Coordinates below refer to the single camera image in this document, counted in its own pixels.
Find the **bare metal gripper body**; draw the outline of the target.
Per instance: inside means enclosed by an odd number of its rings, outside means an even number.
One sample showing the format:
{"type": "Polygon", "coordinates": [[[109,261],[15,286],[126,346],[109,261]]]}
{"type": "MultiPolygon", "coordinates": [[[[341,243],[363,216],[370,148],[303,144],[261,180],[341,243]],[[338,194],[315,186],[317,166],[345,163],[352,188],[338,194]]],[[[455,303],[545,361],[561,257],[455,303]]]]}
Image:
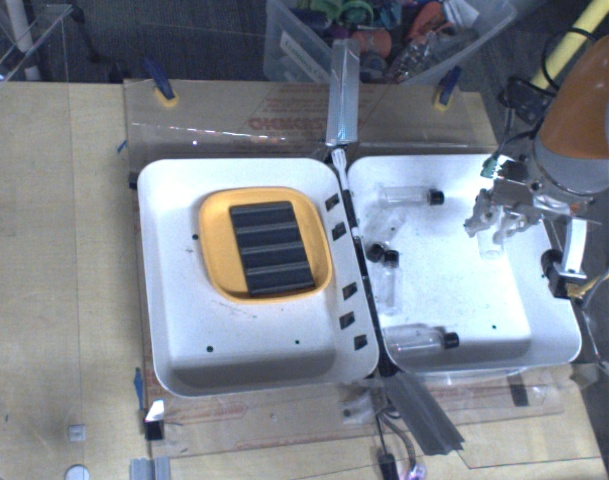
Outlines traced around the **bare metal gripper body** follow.
{"type": "Polygon", "coordinates": [[[588,205],[601,193],[587,184],[590,179],[555,179],[535,159],[490,159],[489,177],[493,203],[529,221],[583,219],[588,205]]]}

